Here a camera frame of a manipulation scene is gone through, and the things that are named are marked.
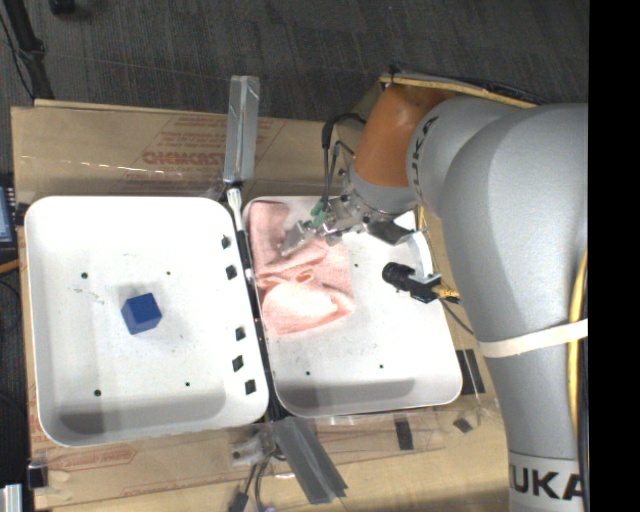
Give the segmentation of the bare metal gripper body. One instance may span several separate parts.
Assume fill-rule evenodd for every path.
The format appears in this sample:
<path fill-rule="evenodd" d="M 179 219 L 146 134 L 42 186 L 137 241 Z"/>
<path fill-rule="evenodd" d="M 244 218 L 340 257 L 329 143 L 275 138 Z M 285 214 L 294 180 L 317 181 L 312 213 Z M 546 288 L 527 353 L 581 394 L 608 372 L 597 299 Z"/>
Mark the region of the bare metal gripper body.
<path fill-rule="evenodd" d="M 395 219 L 401 215 L 401 202 L 381 200 L 373 204 L 357 192 L 322 197 L 316 203 L 316 235 L 329 245 L 341 242 L 346 233 L 365 233 L 391 246 L 399 245 L 401 227 Z"/>

